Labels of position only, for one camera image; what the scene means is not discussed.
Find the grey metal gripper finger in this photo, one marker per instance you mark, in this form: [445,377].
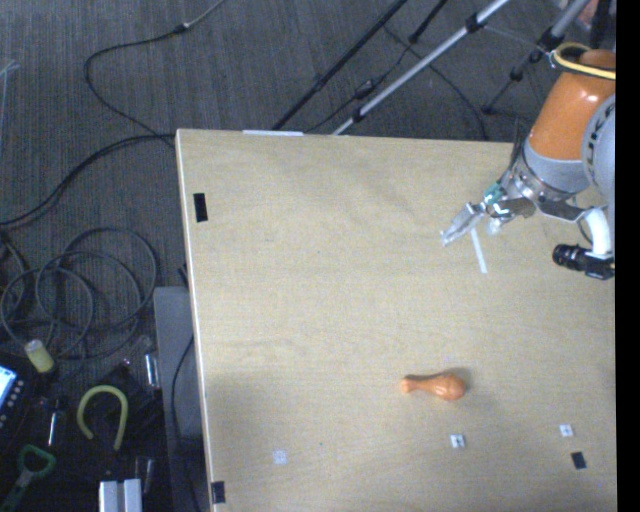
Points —
[462,216]
[457,234]

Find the yellow-green curved tube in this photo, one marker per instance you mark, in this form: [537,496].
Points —
[119,410]

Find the white block pair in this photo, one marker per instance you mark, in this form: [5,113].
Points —
[120,495]

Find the silver tripod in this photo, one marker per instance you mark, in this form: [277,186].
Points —
[425,62]

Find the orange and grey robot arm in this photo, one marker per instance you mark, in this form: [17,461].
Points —
[565,115]

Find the pale wooden board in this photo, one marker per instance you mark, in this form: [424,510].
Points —
[350,300]

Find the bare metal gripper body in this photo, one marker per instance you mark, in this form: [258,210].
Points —
[526,192]

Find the orange toy chicken drumstick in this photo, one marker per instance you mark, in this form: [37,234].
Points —
[442,387]

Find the pale yellow small cylinder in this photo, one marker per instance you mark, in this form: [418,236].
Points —
[39,356]

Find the grey box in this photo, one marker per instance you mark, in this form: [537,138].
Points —
[172,350]

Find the black tripod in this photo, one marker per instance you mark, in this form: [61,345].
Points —
[345,60]

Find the black cylinder on white bracket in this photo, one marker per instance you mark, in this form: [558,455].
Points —
[580,257]

